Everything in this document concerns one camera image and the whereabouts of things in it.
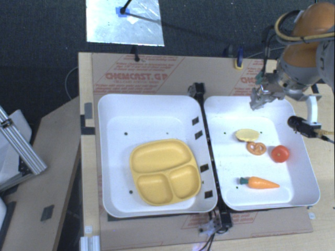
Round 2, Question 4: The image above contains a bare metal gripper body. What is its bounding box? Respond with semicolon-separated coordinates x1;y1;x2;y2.
261;72;306;100

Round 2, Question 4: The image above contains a white plastic tray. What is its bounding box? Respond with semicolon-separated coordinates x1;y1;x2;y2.
97;93;219;219
203;95;321;211

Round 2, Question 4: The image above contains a yellow round biscuit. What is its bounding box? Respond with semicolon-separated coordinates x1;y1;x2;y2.
234;129;260;142

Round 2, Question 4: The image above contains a brown pretzel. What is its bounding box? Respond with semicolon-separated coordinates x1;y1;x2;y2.
246;141;267;156

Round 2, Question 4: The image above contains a red tomato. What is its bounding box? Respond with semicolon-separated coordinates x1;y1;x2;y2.
271;145;290;163

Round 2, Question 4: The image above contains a thin black rod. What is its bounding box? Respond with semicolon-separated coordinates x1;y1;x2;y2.
195;94;226;214

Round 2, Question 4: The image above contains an orange carrot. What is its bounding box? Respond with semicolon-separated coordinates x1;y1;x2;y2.
239;176;281;190

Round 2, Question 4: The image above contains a brown cardboard board red print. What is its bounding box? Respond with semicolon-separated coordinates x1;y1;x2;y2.
91;52;314;242

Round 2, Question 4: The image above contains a yellow divided plate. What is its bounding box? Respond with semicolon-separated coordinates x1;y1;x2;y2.
129;138;202;207

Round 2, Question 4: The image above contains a black cylinder on white bracket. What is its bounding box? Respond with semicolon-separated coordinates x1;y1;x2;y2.
287;89;323;139

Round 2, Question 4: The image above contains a black block with thin wires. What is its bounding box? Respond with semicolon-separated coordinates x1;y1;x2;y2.
187;82;206;98
218;210;233;230

